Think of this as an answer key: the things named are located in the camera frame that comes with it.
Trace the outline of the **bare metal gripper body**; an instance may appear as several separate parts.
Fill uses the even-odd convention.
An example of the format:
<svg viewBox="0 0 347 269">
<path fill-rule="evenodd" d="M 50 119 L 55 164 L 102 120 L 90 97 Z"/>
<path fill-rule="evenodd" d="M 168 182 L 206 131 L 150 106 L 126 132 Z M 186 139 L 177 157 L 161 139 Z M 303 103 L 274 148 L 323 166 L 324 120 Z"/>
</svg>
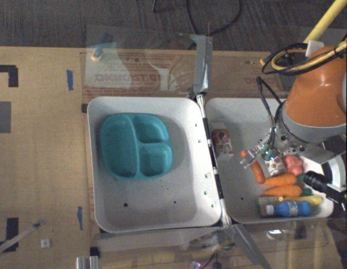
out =
<svg viewBox="0 0 347 269">
<path fill-rule="evenodd" d="M 269 161 L 286 155 L 299 154 L 305 150 L 306 144 L 291 136 L 290 132 L 271 128 L 266 136 L 253 147 L 253 155 Z"/>
</svg>

